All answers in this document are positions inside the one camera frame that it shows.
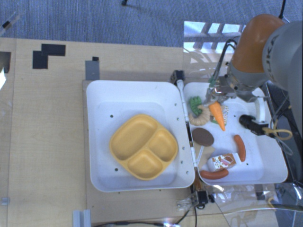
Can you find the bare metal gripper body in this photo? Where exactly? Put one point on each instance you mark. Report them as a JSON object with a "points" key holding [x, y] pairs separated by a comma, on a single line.
{"points": [[225, 87]]}

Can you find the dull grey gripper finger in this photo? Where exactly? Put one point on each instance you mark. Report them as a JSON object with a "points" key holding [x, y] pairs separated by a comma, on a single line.
{"points": [[209, 96], [222, 100]]}

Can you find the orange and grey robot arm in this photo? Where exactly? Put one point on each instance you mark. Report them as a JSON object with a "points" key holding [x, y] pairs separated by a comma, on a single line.
{"points": [[251, 51]]}

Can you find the orange carrot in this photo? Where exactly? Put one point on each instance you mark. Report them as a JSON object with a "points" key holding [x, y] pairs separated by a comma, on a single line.
{"points": [[218, 115]]}

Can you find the green broccoli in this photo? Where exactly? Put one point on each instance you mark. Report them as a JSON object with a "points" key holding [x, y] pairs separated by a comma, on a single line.
{"points": [[194, 103]]}

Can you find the brown oval biscuit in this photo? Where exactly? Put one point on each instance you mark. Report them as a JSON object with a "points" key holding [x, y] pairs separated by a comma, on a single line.
{"points": [[202, 137]]}

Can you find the orange sausage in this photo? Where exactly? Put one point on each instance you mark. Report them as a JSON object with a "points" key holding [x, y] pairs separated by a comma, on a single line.
{"points": [[240, 148], [214, 174]]}

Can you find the tan bread slice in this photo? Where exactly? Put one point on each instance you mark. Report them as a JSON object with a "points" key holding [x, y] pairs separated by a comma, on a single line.
{"points": [[208, 152]]}

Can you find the brown and white carton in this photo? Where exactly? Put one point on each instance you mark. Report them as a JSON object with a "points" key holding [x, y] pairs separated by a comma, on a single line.
{"points": [[223, 161]]}

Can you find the white plastic tray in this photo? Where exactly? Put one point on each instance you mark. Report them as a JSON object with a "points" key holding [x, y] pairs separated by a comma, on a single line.
{"points": [[106, 98], [260, 155]]}

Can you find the yellow divided plate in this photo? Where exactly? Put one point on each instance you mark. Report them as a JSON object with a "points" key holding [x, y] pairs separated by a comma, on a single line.
{"points": [[132, 138]]}

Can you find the black cylinder on white bracket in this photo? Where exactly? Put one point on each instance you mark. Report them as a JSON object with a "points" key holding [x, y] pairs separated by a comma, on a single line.
{"points": [[253, 124]]}

